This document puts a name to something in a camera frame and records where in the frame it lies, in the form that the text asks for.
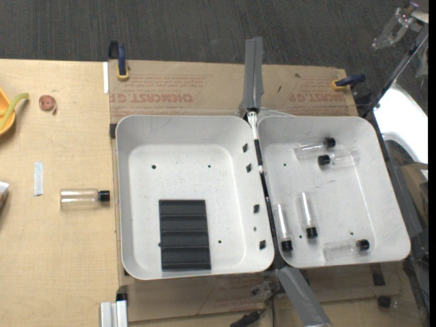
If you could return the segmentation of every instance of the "wooden table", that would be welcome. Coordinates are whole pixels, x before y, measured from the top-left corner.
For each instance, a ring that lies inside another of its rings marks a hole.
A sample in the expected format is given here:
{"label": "wooden table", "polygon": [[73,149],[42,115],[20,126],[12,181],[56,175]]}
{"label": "wooden table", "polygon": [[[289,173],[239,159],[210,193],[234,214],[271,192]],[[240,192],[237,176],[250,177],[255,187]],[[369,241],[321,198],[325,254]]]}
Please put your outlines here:
{"label": "wooden table", "polygon": [[[0,137],[0,181],[10,195],[0,211],[0,326],[99,325],[101,302],[119,288],[114,203],[62,211],[59,191],[114,191],[110,108],[102,63],[0,60],[0,87],[13,98],[29,92],[16,123]],[[52,95],[56,114],[39,109]],[[44,163],[44,193],[33,195],[33,164]],[[410,294],[403,277],[403,293]],[[335,326],[411,326],[379,311],[374,298],[324,303]],[[270,311],[258,326],[271,326]],[[159,320],[137,326],[228,326],[242,313]],[[277,317],[299,326],[277,303]]]}

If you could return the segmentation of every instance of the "black bottle cap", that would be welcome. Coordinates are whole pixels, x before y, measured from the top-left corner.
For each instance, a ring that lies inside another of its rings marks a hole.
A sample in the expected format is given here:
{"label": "black bottle cap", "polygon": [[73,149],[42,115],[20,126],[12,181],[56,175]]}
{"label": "black bottle cap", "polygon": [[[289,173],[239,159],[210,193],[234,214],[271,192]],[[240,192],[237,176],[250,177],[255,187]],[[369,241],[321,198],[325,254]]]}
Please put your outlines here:
{"label": "black bottle cap", "polygon": [[292,251],[292,241],[291,240],[281,241],[281,249],[283,250],[283,252]]}
{"label": "black bottle cap", "polygon": [[327,148],[334,148],[336,146],[336,140],[331,137],[325,137],[323,143]]}
{"label": "black bottle cap", "polygon": [[306,235],[307,235],[307,238],[315,238],[315,237],[318,237],[318,232],[316,231],[315,227],[307,228]]}
{"label": "black bottle cap", "polygon": [[389,309],[392,303],[392,299],[388,296],[378,296],[377,303],[379,307]]}
{"label": "black bottle cap", "polygon": [[110,201],[110,191],[109,190],[101,190],[98,192],[98,200],[105,202]]}
{"label": "black bottle cap", "polygon": [[318,156],[318,164],[320,166],[325,166],[330,163],[330,157],[328,155],[320,155]]}
{"label": "black bottle cap", "polygon": [[366,251],[369,249],[369,241],[368,240],[358,240],[359,248],[361,251]]}

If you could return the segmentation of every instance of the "gray carpet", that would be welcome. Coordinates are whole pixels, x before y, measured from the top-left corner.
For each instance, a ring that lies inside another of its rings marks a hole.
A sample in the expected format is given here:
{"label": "gray carpet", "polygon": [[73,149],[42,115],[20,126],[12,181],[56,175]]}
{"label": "gray carpet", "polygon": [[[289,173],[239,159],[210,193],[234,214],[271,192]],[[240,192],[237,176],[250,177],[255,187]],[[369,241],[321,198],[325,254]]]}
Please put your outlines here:
{"label": "gray carpet", "polygon": [[[0,58],[104,61],[110,40],[130,59],[244,63],[262,36],[264,64],[323,65],[365,73],[380,91],[417,35],[371,52],[408,0],[0,0]],[[414,59],[401,84],[428,112]]]}

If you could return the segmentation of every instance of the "clear plastic bottle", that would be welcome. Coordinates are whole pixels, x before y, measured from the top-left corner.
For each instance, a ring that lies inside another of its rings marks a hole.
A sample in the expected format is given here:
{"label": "clear plastic bottle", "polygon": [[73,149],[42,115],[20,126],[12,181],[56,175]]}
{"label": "clear plastic bottle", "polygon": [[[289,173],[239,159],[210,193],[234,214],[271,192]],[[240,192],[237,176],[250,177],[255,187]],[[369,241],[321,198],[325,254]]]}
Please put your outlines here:
{"label": "clear plastic bottle", "polygon": [[426,309],[419,307],[412,298],[407,299],[402,296],[378,296],[377,303],[380,309],[402,320],[406,317],[409,320],[423,322],[427,317]]}
{"label": "clear plastic bottle", "polygon": [[301,144],[300,146],[294,148],[294,152],[297,158],[304,159],[319,154],[321,149],[329,149],[333,148],[334,146],[336,146],[336,140],[331,137],[325,137],[322,142]]}
{"label": "clear plastic bottle", "polygon": [[318,231],[313,216],[313,205],[311,195],[304,191],[296,197],[298,216],[303,230],[306,232],[307,238],[317,238]]}
{"label": "clear plastic bottle", "polygon": [[61,208],[95,208],[110,200],[108,190],[95,188],[61,189]]}
{"label": "clear plastic bottle", "polygon": [[341,258],[356,258],[362,252],[369,249],[369,241],[362,240],[342,240],[331,243],[326,243],[322,249],[326,260],[335,260]]}
{"label": "clear plastic bottle", "polygon": [[292,251],[292,231],[290,224],[287,220],[287,209],[284,204],[276,204],[272,208],[272,213],[274,215],[274,221],[277,231],[277,237],[281,244],[281,249],[283,252]]}
{"label": "clear plastic bottle", "polygon": [[353,166],[359,161],[358,150],[353,149],[341,149],[333,151],[329,154],[318,156],[318,164],[321,167],[348,167]]}

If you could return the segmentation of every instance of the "orange bowl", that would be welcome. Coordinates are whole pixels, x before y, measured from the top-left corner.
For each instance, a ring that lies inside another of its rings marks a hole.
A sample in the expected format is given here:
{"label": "orange bowl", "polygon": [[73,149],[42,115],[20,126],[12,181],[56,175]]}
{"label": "orange bowl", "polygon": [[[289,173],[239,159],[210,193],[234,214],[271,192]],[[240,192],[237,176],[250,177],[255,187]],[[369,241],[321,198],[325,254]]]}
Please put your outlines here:
{"label": "orange bowl", "polygon": [[[7,110],[10,103],[11,102],[10,102],[9,98],[7,98],[7,95],[0,88],[0,112]],[[5,134],[9,130],[9,128],[12,127],[12,125],[14,124],[14,121],[15,121],[15,110],[12,112],[11,116],[9,116],[9,119],[6,122],[5,127],[3,127],[3,129],[0,131],[0,136]]]}

